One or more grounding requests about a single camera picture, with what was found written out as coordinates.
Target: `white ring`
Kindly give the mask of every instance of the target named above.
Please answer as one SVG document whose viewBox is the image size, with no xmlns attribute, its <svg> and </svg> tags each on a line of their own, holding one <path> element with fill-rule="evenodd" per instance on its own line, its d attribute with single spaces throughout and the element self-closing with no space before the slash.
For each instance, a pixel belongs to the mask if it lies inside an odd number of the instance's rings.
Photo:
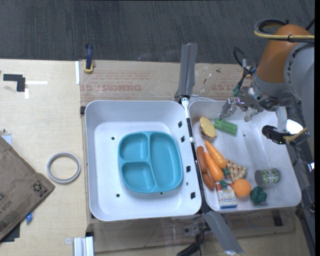
<svg viewBox="0 0 320 256">
<path fill-rule="evenodd" d="M 77 170 L 76 170 L 75 175 L 73 175 L 71 178 L 60 179 L 60 178 L 54 177 L 53 174 L 51 173 L 50 167 L 51 167 L 52 162 L 60 157 L 68 157 L 68 158 L 73 159 L 76 162 Z M 79 159 L 74 154 L 69 153 L 69 152 L 61 152 L 61 153 L 54 154 L 49 159 L 48 163 L 46 164 L 46 172 L 48 173 L 49 178 L 51 180 L 53 180 L 54 182 L 60 183 L 60 184 L 68 184 L 68 183 L 74 181 L 79 176 L 80 171 L 81 171 L 81 163 L 80 163 Z"/>
</svg>

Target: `orange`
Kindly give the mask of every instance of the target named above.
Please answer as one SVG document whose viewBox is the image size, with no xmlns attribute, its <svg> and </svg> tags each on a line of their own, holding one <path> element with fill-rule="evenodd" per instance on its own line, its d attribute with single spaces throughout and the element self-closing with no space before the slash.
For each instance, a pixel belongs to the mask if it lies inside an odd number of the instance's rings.
<svg viewBox="0 0 320 256">
<path fill-rule="evenodd" d="M 233 189 L 236 196 L 245 197 L 250 194 L 251 185 L 246 179 L 240 178 L 234 182 Z"/>
</svg>

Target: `blue plate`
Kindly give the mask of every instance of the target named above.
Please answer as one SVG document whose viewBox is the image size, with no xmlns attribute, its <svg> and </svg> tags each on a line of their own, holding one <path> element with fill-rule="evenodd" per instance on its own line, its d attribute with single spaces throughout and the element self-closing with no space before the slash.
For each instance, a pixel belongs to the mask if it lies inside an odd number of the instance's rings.
<svg viewBox="0 0 320 256">
<path fill-rule="evenodd" d="M 127 134 L 119 143 L 118 156 L 122 180 L 132 191 L 165 192 L 175 189 L 182 181 L 178 145 L 165 132 Z"/>
</svg>

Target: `sausage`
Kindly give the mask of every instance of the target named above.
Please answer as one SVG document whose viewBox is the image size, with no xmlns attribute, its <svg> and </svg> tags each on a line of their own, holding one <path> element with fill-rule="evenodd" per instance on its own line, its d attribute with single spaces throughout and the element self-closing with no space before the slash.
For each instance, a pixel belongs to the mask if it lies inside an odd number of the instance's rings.
<svg viewBox="0 0 320 256">
<path fill-rule="evenodd" d="M 196 154 L 198 156 L 200 171 L 204 174 L 208 170 L 208 165 L 205 157 L 205 148 L 203 146 L 198 146 L 196 149 Z"/>
<path fill-rule="evenodd" d="M 208 189 L 213 190 L 215 187 L 215 182 L 211 178 L 209 173 L 205 172 L 205 173 L 201 173 L 201 175 L 202 175 L 202 180 L 203 180 L 204 184 L 208 187 Z"/>
</svg>

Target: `black fabric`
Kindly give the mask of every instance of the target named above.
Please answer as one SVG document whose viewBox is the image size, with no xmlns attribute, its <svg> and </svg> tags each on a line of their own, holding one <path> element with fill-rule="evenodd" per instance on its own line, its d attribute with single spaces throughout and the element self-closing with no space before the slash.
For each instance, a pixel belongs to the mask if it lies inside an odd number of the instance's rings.
<svg viewBox="0 0 320 256">
<path fill-rule="evenodd" d="M 198 43 L 197 63 L 236 64 L 237 46 L 252 65 L 267 44 L 254 25 L 268 18 L 306 28 L 315 0 L 0 0 L 0 58 L 75 61 L 91 44 L 96 60 L 180 62 L 181 45 Z"/>
</svg>

